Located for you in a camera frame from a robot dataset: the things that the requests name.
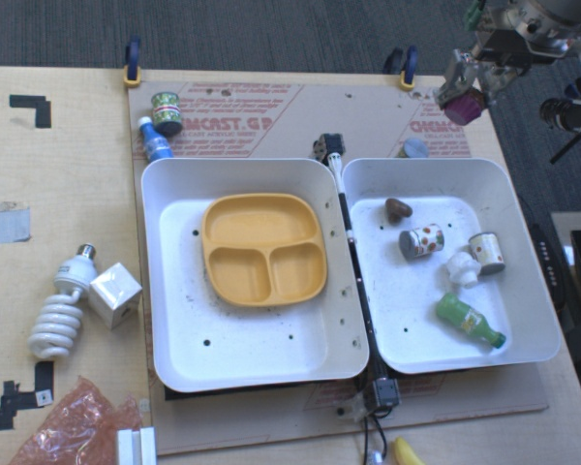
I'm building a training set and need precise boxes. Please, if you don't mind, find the pink bubble wrap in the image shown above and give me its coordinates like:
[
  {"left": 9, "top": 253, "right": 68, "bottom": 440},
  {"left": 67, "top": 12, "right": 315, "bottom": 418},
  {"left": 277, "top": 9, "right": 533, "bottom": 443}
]
[{"left": 8, "top": 375, "right": 144, "bottom": 465}]

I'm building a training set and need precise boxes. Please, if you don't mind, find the yellow divided plate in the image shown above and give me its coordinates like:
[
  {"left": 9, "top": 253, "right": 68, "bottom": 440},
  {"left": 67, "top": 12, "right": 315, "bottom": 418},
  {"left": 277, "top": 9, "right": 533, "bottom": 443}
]
[{"left": 200, "top": 192, "right": 329, "bottom": 308}]

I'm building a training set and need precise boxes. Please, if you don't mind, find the brown cardboard board red print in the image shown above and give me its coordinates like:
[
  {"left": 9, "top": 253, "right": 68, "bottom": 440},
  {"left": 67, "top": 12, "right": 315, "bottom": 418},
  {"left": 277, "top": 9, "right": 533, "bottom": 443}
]
[{"left": 127, "top": 69, "right": 550, "bottom": 457}]

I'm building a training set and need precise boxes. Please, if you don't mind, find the blue bottle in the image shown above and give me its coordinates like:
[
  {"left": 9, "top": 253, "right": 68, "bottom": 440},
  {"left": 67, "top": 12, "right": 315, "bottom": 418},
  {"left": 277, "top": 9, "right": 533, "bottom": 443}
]
[{"left": 137, "top": 115, "right": 175, "bottom": 163}]

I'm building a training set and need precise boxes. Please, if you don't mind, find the white spiral light bulb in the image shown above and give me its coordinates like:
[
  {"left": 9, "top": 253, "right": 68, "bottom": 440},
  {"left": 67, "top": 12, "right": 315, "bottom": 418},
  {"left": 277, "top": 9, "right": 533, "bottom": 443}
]
[{"left": 26, "top": 242, "right": 100, "bottom": 361}]

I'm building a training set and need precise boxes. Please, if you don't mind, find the black cylinder on white bracket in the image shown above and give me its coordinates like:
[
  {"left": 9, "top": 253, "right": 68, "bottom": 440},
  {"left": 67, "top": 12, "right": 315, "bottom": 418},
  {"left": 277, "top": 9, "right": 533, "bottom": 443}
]
[{"left": 538, "top": 41, "right": 581, "bottom": 135}]

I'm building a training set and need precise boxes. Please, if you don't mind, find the white toy bottle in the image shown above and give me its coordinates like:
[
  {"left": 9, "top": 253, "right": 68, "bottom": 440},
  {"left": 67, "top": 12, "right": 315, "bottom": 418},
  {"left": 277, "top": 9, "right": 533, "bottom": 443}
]
[{"left": 445, "top": 251, "right": 483, "bottom": 290}]

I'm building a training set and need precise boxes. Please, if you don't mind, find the grey block with thin wires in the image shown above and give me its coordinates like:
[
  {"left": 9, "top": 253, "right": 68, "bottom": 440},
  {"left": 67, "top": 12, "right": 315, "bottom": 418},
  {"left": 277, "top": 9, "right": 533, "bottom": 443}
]
[{"left": 370, "top": 376, "right": 402, "bottom": 411}]

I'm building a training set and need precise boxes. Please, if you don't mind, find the green can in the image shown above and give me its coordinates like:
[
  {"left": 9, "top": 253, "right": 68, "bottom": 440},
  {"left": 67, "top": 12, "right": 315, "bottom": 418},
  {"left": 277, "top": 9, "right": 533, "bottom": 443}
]
[{"left": 149, "top": 91, "right": 185, "bottom": 139}]

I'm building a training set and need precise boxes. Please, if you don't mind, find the brown rounded lump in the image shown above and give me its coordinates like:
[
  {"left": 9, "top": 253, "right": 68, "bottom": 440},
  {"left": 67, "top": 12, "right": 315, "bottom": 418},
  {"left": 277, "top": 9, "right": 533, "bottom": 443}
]
[{"left": 384, "top": 197, "right": 414, "bottom": 226}]

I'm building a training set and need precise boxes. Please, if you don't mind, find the white block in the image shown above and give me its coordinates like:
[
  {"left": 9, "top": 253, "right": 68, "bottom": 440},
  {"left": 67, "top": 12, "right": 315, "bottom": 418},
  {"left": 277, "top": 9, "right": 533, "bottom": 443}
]
[{"left": 115, "top": 425, "right": 158, "bottom": 465}]

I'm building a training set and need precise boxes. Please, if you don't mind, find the yellow banana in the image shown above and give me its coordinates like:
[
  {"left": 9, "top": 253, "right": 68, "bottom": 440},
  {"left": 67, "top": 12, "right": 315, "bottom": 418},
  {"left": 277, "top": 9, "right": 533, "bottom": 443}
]
[{"left": 392, "top": 435, "right": 428, "bottom": 465}]

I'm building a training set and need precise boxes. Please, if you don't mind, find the white plastic tray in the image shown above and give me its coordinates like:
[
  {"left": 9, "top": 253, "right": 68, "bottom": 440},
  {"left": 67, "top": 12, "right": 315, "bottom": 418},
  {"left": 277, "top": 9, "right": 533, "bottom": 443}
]
[
  {"left": 341, "top": 156, "right": 563, "bottom": 376},
  {"left": 139, "top": 156, "right": 371, "bottom": 394}
]

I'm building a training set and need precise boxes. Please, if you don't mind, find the thin black and white rod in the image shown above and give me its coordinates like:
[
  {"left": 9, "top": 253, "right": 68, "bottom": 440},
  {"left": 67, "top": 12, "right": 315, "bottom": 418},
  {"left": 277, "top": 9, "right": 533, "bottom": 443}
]
[{"left": 325, "top": 151, "right": 384, "bottom": 383}]

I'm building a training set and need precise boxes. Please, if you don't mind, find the white cube box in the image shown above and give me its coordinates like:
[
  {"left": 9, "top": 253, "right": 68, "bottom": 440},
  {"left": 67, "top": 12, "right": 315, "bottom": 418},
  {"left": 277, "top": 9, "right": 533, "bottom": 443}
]
[{"left": 87, "top": 261, "right": 144, "bottom": 330}]

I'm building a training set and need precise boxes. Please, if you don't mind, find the white can with red print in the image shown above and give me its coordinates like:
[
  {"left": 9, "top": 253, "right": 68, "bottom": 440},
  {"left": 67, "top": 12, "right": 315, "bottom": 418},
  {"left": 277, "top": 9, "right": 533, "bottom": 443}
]
[{"left": 398, "top": 223, "right": 445, "bottom": 263}]

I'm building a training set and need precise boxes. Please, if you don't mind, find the cream can with orange print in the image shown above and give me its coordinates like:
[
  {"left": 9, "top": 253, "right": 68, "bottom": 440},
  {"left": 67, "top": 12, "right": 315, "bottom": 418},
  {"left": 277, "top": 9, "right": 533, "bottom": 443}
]
[{"left": 467, "top": 231, "right": 507, "bottom": 277}]

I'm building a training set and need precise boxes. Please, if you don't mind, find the black block with thin wires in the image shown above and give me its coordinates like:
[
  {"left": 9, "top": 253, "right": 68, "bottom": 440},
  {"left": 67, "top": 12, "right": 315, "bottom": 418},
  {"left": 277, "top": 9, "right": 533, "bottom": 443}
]
[{"left": 311, "top": 132, "right": 347, "bottom": 161}]

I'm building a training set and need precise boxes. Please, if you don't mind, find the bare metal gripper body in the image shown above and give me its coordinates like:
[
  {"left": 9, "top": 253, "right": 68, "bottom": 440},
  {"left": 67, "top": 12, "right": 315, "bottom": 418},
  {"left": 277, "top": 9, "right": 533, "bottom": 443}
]
[{"left": 471, "top": 0, "right": 581, "bottom": 75}]

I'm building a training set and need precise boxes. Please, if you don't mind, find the green bottle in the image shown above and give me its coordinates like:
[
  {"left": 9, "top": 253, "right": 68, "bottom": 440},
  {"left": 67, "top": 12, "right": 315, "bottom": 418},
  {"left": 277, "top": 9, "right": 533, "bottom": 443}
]
[{"left": 434, "top": 292, "right": 508, "bottom": 351}]

